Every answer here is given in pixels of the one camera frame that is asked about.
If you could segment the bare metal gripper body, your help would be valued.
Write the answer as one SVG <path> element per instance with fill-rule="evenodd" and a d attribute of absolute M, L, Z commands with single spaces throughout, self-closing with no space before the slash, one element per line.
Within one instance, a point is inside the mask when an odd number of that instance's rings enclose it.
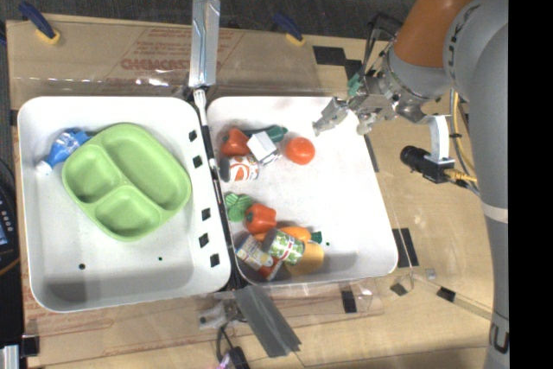
<path fill-rule="evenodd" d="M 374 122 L 391 120 L 397 116 L 411 122 L 420 122 L 425 113 L 422 107 L 431 98 L 414 92 L 403 85 L 392 74 L 388 76 L 364 76 L 356 83 L 355 94 L 347 104 L 360 120 Z"/>

